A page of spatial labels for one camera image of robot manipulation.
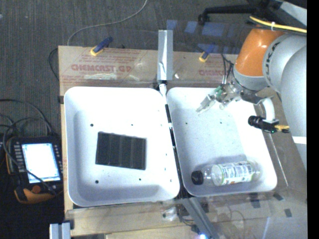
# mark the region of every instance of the gray carpet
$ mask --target gray carpet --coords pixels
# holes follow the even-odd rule
[[[137,12],[145,0],[0,0],[0,99],[29,102],[38,107],[53,130],[60,134],[58,45],[67,45],[76,31],[92,25],[116,22]],[[170,20],[197,21],[210,6],[235,5],[245,0],[149,0],[136,16],[117,24],[88,28],[75,34],[71,46],[95,46],[111,35],[110,47],[157,49],[156,32],[166,29]],[[211,22],[243,24],[247,15],[215,14]],[[202,36],[176,30],[174,49],[195,51]],[[0,102],[3,116],[13,121],[38,117],[30,106]],[[21,125],[24,136],[44,134],[41,121]],[[0,238],[42,239],[50,223],[63,221],[63,197],[36,205],[21,205],[15,199],[5,171],[1,174]]]

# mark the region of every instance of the black cable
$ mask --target black cable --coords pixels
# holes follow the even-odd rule
[[[2,118],[5,118],[10,124],[12,124],[13,123],[13,120],[12,119],[10,119],[10,117],[9,116],[6,116],[6,115],[3,115],[3,114],[0,114],[0,117],[2,117]]]
[[[192,224],[187,223],[183,217],[180,217],[180,219],[185,225],[190,226],[190,227],[192,226]]]
[[[2,167],[4,161],[5,161],[5,156],[3,157],[3,159],[2,159],[2,161],[1,161],[1,163],[0,163],[0,167]]]
[[[40,111],[40,109],[36,106],[34,106],[33,104],[30,104],[26,101],[20,101],[20,100],[16,100],[16,99],[0,99],[0,102],[16,102],[16,103],[21,103],[21,104],[26,104],[31,106],[32,108],[34,108],[41,116],[41,118],[46,122],[46,129],[45,129],[45,134],[48,134],[48,130],[50,132],[52,132],[52,127],[50,125],[50,123],[48,122],[48,120],[45,118],[44,114]]]
[[[224,63],[224,75],[225,75],[225,77],[227,79],[229,74],[230,74],[230,72],[231,72],[231,70],[233,69],[234,64],[230,60],[226,59],[224,54],[221,54],[221,56],[223,58],[223,63]],[[229,64],[227,72],[226,72],[226,62]]]
[[[3,135],[3,148],[5,153],[7,154],[7,156],[10,158],[10,160],[18,167],[18,169],[24,170],[25,172],[27,172],[28,174],[32,175],[34,178],[36,178],[37,180],[39,180],[51,193],[53,193],[56,196],[56,192],[52,189],[52,187],[50,187],[50,185],[48,185],[47,183],[45,183],[41,178],[37,177],[36,175],[34,175],[33,173],[31,173],[29,170],[21,168],[20,165],[18,164],[18,162],[11,156],[10,151],[8,150],[7,146],[6,146],[6,135],[8,134],[8,132],[13,129],[15,127],[15,125],[21,121],[24,120],[43,120],[47,125],[47,121],[45,119],[42,118],[23,118],[23,119],[19,119],[18,121],[15,121],[4,133]]]
[[[280,96],[280,94],[279,94],[278,92],[276,92],[276,94],[277,94],[277,97],[278,97],[278,99],[279,99],[280,103],[282,103],[282,100],[281,100],[281,96]]]
[[[58,80],[58,82],[59,82],[59,77],[57,76],[57,74],[55,73],[55,71],[53,70],[53,66],[52,66],[52,64],[51,64],[51,56],[52,56],[52,54],[55,52],[55,51],[57,51],[58,50],[58,48],[55,48],[54,50],[52,50],[51,52],[50,52],[50,54],[49,54],[49,56],[48,56],[48,63],[49,63],[49,65],[50,65],[50,69],[51,69],[51,71],[52,71],[52,73],[54,74],[54,76],[55,76],[55,78]]]
[[[5,124],[0,124],[0,126],[3,126],[3,127],[10,127],[9,125],[5,125]]]

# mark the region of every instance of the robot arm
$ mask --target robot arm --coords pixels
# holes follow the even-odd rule
[[[221,84],[208,95],[197,111],[203,112],[216,101],[225,108],[231,101],[243,99],[255,105],[262,103],[266,118],[252,116],[248,123],[265,132],[290,130],[307,169],[307,38],[301,35],[264,29],[252,29],[237,61]],[[270,98],[256,94],[271,87],[281,94],[289,127],[282,127],[275,118]]]

